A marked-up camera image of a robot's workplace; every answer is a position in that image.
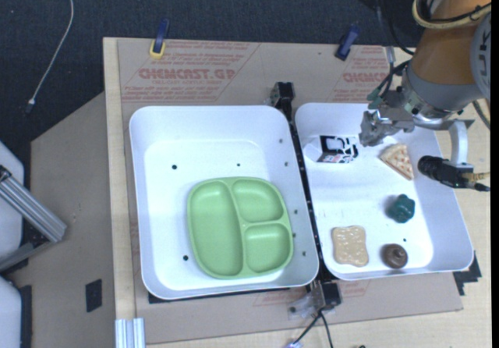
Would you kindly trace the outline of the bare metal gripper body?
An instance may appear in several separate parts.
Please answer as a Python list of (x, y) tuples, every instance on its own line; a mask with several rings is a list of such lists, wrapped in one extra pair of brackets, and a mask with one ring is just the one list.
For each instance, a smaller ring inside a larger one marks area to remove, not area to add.
[(450, 127), (451, 116), (465, 107), (465, 97), (452, 89), (396, 89), (380, 98), (378, 120), (406, 132), (415, 126), (446, 130)]

